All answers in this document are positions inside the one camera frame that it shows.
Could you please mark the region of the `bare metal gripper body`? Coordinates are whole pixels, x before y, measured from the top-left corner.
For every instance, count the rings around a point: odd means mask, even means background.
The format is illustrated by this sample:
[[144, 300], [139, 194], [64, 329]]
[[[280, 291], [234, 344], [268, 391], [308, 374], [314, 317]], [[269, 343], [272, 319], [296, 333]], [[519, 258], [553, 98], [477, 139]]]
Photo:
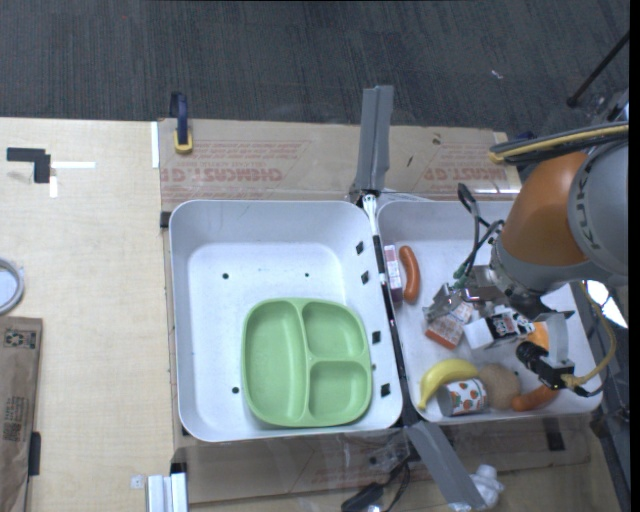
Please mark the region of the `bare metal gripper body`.
[[508, 304], [514, 296], [514, 283], [502, 267], [473, 266], [462, 289], [476, 296], [476, 304]]

